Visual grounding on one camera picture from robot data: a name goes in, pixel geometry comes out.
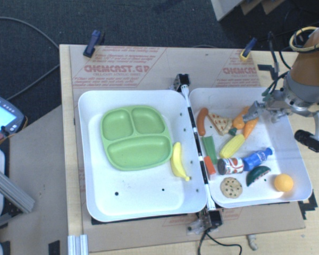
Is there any orange sausage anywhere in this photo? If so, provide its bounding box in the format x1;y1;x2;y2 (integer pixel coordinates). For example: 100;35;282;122
196;107;209;137

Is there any white plastic tray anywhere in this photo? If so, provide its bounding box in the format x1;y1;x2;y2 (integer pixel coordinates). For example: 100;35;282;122
78;89;208;222
188;87;313;209

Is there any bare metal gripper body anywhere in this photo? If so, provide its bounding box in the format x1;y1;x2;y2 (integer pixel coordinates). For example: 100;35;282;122
264;90;319;124

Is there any green block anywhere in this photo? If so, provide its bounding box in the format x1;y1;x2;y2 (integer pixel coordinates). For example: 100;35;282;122
201;135;219;165

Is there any yellow corn cob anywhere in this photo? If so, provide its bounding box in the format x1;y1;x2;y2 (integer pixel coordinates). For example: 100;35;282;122
219;133;246;159

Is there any brown cardboard board red print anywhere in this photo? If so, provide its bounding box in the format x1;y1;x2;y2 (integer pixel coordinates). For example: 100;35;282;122
69;45;307;252

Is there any green watermelon slice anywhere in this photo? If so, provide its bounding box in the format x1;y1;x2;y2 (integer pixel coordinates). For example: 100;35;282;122
246;165;272;188

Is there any light orange tapered vegetable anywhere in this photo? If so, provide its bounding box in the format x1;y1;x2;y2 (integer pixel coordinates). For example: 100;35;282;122
242;117;259;140

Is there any orange block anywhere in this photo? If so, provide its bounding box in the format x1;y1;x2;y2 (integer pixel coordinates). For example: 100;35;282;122
203;156;217;176

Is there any orange carrot with green top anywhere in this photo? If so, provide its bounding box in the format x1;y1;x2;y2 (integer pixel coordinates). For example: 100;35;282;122
228;106;250;137

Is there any green divided plate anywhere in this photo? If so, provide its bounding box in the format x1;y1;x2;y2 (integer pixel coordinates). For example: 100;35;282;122
99;105;174;172

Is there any pizza slice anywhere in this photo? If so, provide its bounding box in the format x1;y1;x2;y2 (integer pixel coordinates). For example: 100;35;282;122
207;112;233;137

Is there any yellow banana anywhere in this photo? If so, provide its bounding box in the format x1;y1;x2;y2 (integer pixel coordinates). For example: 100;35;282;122
170;141;191;182

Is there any thin black and white rod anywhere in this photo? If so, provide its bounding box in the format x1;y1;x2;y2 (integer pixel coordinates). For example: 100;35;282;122
181;84;216;211

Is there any orange ball fruit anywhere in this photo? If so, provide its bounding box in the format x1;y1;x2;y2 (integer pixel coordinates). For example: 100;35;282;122
274;173;295;192

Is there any chocolate chip biscuit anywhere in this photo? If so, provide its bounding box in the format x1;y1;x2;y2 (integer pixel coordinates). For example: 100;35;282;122
220;177;244;199

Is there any red and white can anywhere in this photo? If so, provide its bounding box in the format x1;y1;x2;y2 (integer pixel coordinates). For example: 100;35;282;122
217;157;245;176

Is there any blue bottle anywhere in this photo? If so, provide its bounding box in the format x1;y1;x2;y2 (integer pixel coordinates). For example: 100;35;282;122
242;147;274;172

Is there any black cylinder on white bracket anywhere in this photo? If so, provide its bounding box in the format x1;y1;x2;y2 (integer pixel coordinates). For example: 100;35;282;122
294;110;319;153

